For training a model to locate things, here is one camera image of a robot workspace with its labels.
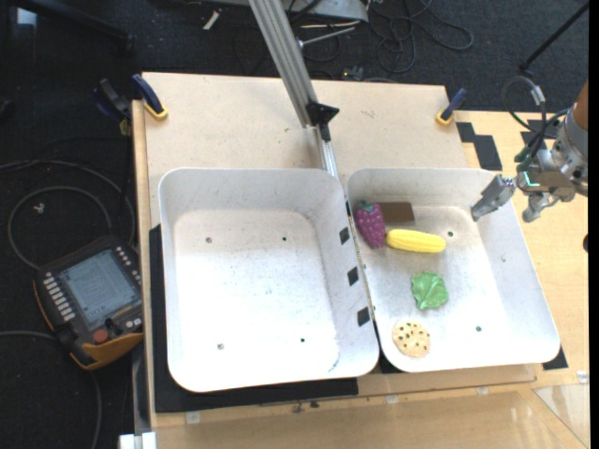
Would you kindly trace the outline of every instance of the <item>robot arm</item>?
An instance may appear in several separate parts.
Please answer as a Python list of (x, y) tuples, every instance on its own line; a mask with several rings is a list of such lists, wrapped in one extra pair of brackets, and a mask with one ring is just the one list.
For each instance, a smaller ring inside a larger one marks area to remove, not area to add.
[(520, 161), (516, 178), (497, 175), (483, 190), (482, 197), (471, 207), (477, 221), (497, 210), (519, 188), (528, 195), (528, 208), (522, 218), (529, 223), (541, 216), (541, 211), (559, 201), (572, 201), (576, 194), (589, 195), (589, 81), (577, 100), (559, 123), (558, 136), (551, 150), (539, 149), (541, 140), (526, 147), (515, 158)]

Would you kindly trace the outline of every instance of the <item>black floor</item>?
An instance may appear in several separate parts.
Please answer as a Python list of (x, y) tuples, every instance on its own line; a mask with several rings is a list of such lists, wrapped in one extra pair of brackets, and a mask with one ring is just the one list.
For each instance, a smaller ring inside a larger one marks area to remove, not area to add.
[[(181, 0), (58, 1), (125, 29), (136, 37), (135, 48), (124, 56), (109, 42), (64, 24), (39, 17), (33, 27), (17, 24), (14, 9), (8, 14), (0, 96), (15, 107), (0, 123), (0, 331), (48, 333), (33, 293), (33, 270), (7, 237), (11, 212), (26, 195), (56, 185), (82, 188), (98, 197), (115, 227), (129, 235), (133, 222), (120, 211), (118, 191), (87, 171), (118, 188), (126, 174), (131, 176), (125, 173), (126, 138), (92, 98), (101, 79), (131, 97), (130, 77), (141, 71), (276, 76), (247, 7)], [(340, 38), (307, 47), (306, 65), (314, 79), (338, 80), (355, 68), (365, 80), (445, 85), (449, 96), (465, 88), (464, 109), (505, 110), (502, 89), (519, 65), (587, 1), (385, 0), (371, 8), (370, 25), (361, 23)], [(215, 25), (202, 30), (216, 9), (221, 13)], [(293, 26), (305, 40), (328, 30), (300, 27), (322, 22), (335, 21), (304, 17)], [(589, 75), (589, 11), (530, 70), (548, 111), (569, 107)], [(514, 85), (508, 103), (516, 111), (537, 110), (524, 85)], [(130, 183), (126, 194), (135, 204)], [(43, 213), (34, 208), (40, 202)], [(12, 221), (16, 244), (38, 263), (83, 246), (105, 228), (93, 203), (60, 192), (27, 200)], [(98, 448), (115, 448), (120, 434), (134, 430), (129, 370), (126, 356), (95, 373), (102, 397)], [(0, 338), (0, 447), (91, 447), (96, 422), (94, 381), (57, 344), (30, 336)]]

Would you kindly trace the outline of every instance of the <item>cookie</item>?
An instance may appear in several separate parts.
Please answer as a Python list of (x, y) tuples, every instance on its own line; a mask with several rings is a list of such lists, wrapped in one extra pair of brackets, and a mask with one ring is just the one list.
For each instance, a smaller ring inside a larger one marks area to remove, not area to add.
[(393, 327), (393, 342), (405, 355), (422, 357), (431, 349), (431, 335), (417, 321), (400, 321)]

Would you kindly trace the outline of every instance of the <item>button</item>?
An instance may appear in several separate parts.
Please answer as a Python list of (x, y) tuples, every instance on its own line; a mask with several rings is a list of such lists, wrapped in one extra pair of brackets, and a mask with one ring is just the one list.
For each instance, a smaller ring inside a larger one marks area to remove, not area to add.
[(94, 333), (94, 344), (104, 344), (107, 340), (109, 340), (109, 332), (100, 327)]

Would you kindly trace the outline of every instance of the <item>white tray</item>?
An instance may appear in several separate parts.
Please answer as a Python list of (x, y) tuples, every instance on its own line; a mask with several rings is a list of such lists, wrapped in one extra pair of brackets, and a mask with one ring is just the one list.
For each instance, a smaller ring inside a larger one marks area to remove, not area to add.
[(322, 169), (178, 168), (158, 194), (168, 367), (179, 385), (206, 392), (374, 367), (338, 180)]
[[(363, 169), (347, 183), (351, 209), (360, 200), (410, 202), (418, 229), (442, 236), (442, 253), (373, 250), (358, 236), (381, 348), (408, 372), (547, 362), (560, 340), (509, 201), (475, 223), (470, 204), (494, 174), (479, 169)], [(441, 276), (449, 293), (438, 309), (421, 311), (412, 276)], [(420, 321), (431, 334), (430, 352), (403, 355), (391, 338), (394, 325)]]

